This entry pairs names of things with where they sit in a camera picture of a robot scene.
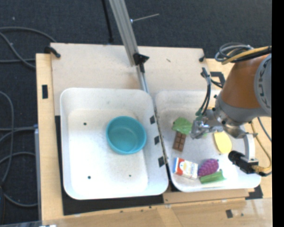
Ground green ridged block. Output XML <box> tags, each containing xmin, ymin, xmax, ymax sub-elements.
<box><xmin>199</xmin><ymin>169</ymin><xmax>226</xmax><ymax>184</ymax></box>

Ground teal bowl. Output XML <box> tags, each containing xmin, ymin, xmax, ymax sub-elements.
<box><xmin>105</xmin><ymin>115</ymin><xmax>147</xmax><ymax>156</ymax></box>

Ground white plastic tray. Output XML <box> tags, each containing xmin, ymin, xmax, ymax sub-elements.
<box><xmin>59</xmin><ymin>87</ymin><xmax>169</xmax><ymax>201</ymax></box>
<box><xmin>154</xmin><ymin>90</ymin><xmax>262</xmax><ymax>193</ymax></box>

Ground yellow oval slice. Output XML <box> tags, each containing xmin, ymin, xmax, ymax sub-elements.
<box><xmin>213</xmin><ymin>131</ymin><xmax>233</xmax><ymax>155</ymax></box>

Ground pale flat board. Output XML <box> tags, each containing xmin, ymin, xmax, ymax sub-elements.
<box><xmin>49</xmin><ymin>42</ymin><xmax>251</xmax><ymax>204</ymax></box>

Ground brown chocolate bar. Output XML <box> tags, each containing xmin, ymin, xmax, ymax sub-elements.
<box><xmin>172</xmin><ymin>131</ymin><xmax>187</xmax><ymax>152</ymax></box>

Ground thin black and white rod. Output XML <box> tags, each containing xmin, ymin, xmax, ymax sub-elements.
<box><xmin>152</xmin><ymin>100</ymin><xmax>172</xmax><ymax>175</ymax></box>

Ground purple grapes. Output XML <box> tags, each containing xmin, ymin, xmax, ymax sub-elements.
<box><xmin>197</xmin><ymin>158</ymin><xmax>220</xmax><ymax>177</ymax></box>

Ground black cylinder on white bracket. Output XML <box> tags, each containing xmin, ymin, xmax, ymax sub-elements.
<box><xmin>228</xmin><ymin>132</ymin><xmax>260</xmax><ymax>175</ymax></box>

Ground green lettuce leaf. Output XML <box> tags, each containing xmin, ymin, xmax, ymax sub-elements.
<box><xmin>171</xmin><ymin>117</ymin><xmax>194</xmax><ymax>135</ymax></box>

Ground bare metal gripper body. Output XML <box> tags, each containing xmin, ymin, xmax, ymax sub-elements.
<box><xmin>198</xmin><ymin>109</ymin><xmax>248</xmax><ymax>140</ymax></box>

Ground white and orange carton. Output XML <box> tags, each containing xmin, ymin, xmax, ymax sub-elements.
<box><xmin>172</xmin><ymin>157</ymin><xmax>199</xmax><ymax>180</ymax></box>

